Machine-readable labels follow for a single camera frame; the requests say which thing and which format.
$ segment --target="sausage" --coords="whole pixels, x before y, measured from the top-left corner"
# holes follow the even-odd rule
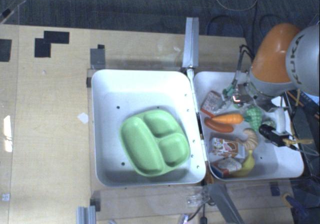
[[[205,118],[204,124],[208,126],[210,129],[220,133],[232,133],[234,131],[234,127],[232,125],[222,124],[222,123],[213,121],[211,118]]]

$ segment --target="wooden table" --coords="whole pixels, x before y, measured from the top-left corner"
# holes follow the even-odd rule
[[[89,126],[78,118],[79,114],[88,113],[86,78],[90,49],[105,45],[107,68],[170,66],[178,70],[185,37],[14,25],[1,25],[0,30],[0,38],[13,40],[10,62],[0,62],[0,89],[13,96],[7,105],[16,110],[11,113],[13,154],[8,156],[2,149],[0,152],[0,190],[2,194],[10,193],[10,201],[0,204],[0,222],[76,223],[77,207],[87,207],[91,197]],[[34,40],[43,38],[45,30],[70,32],[69,44],[52,44],[51,58],[35,58]],[[238,48],[245,43],[243,38],[200,36],[199,40],[201,69],[235,70]],[[249,68],[249,63],[245,57],[243,67]],[[284,207],[279,197],[274,204],[275,198],[269,194],[267,191],[262,195],[264,204],[255,209],[240,209],[243,219],[248,223],[293,223],[289,208]],[[254,206],[254,200],[255,196],[235,199],[238,205],[247,202],[248,206]],[[208,211],[209,223],[224,223],[216,208]],[[176,224],[179,217],[177,212],[116,222]]]

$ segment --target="carrot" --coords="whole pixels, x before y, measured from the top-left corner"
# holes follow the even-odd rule
[[[218,123],[216,121],[213,121],[211,118],[205,118],[204,124],[212,130],[215,130],[220,133],[232,133],[234,131],[232,125]]]
[[[213,121],[224,123],[224,124],[239,124],[243,120],[245,120],[240,113],[224,114],[220,116],[215,116],[211,119]]]

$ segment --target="white sticker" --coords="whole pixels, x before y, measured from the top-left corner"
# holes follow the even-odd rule
[[[78,118],[81,120],[82,123],[86,124],[89,122],[89,116],[82,112],[81,114],[78,115]]]
[[[4,202],[10,201],[10,194],[2,194],[2,201]]]

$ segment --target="croissant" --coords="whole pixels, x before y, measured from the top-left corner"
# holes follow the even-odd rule
[[[244,129],[243,133],[248,135],[248,138],[246,141],[242,141],[238,137],[235,139],[236,142],[242,144],[246,151],[254,150],[258,145],[258,136],[255,133],[255,131],[251,128]]]

